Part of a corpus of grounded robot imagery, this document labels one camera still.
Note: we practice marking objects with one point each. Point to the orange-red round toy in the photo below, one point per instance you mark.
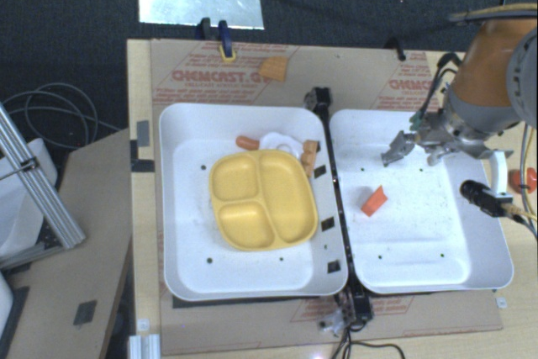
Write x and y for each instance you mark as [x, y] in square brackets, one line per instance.
[523, 180]

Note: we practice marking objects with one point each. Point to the yellow divided plate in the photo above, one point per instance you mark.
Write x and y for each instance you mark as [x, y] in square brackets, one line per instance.
[262, 199]

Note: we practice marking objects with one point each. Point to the white toy fried egg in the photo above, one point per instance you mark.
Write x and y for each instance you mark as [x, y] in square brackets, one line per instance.
[279, 143]

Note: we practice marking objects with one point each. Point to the white plastic tray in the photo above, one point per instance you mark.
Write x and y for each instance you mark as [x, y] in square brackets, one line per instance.
[420, 231]
[189, 223]

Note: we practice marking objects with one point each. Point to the thin black rod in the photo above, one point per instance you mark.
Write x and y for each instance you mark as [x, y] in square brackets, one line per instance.
[336, 181]

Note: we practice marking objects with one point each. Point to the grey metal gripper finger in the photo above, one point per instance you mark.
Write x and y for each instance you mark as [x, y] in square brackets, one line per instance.
[437, 155]
[395, 150]

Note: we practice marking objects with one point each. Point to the orange toy wedge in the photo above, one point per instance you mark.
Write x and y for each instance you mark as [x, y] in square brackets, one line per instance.
[374, 202]

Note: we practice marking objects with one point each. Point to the brown cardboard board red print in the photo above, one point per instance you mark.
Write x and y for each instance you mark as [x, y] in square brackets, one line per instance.
[294, 71]

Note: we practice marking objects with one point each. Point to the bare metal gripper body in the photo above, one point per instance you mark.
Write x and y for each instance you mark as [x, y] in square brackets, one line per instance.
[449, 134]

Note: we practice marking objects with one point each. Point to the black cylinder on white bracket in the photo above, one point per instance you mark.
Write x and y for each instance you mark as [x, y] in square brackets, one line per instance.
[487, 189]

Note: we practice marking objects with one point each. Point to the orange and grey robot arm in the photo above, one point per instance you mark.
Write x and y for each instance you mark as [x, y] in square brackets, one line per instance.
[487, 67]

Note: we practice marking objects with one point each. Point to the tan toy bread piece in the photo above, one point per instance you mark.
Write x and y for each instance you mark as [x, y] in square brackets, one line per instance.
[310, 155]

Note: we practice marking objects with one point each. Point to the tan toy pizza slice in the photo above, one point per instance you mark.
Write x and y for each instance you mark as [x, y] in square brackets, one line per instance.
[274, 69]

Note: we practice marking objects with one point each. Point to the orange toy sausage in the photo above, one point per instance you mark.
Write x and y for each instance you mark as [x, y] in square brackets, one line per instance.
[247, 143]

